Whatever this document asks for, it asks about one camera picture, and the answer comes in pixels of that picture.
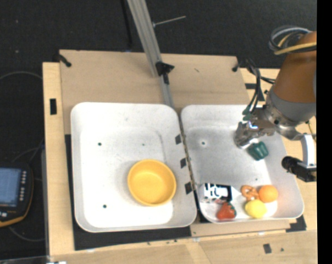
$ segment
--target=yellow bowl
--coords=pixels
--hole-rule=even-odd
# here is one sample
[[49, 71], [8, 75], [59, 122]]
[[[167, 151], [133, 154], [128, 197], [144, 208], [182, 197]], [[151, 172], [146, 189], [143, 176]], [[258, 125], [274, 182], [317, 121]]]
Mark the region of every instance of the yellow bowl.
[[170, 168], [157, 160], [142, 160], [129, 170], [128, 188], [141, 204], [166, 204], [176, 193], [176, 179]]

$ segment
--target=strawberry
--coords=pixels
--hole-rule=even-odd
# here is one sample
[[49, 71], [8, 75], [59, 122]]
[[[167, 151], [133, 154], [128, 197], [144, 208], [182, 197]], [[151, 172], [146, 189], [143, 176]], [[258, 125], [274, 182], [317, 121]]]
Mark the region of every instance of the strawberry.
[[219, 220], [223, 219], [233, 219], [237, 216], [236, 209], [230, 202], [225, 202], [222, 204], [221, 209], [217, 212], [216, 217]]

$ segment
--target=plastic tray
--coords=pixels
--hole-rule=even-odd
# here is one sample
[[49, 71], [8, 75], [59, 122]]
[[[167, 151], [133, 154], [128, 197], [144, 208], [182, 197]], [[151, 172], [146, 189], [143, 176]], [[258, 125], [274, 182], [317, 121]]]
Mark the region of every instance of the plastic tray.
[[[88, 232], [186, 227], [197, 208], [179, 118], [163, 104], [79, 103], [71, 112], [75, 218]], [[129, 193], [137, 161], [156, 159], [175, 174], [165, 205], [144, 206]]]
[[[194, 182], [230, 185], [232, 205], [237, 211], [234, 222], [263, 219], [291, 219], [304, 209], [296, 177], [281, 166], [286, 150], [280, 135], [264, 136], [269, 155], [255, 161], [246, 150], [234, 143], [238, 122], [242, 120], [243, 105], [192, 105], [182, 110], [181, 120], [185, 143], [190, 156]], [[259, 188], [272, 184], [279, 192], [277, 201], [267, 203], [268, 212], [261, 219], [253, 219], [244, 211], [243, 185]], [[202, 214], [213, 223], [222, 223], [215, 215], [220, 205], [200, 202]]]

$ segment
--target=orange toy pretzel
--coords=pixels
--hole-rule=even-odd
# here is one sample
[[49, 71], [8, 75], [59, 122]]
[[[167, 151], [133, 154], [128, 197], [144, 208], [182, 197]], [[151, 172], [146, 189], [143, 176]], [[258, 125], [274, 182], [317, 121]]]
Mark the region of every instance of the orange toy pretzel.
[[241, 187], [241, 193], [247, 199], [247, 201], [250, 201], [253, 198], [255, 200], [259, 199], [259, 193], [252, 186], [248, 186], [248, 185], [242, 186]]

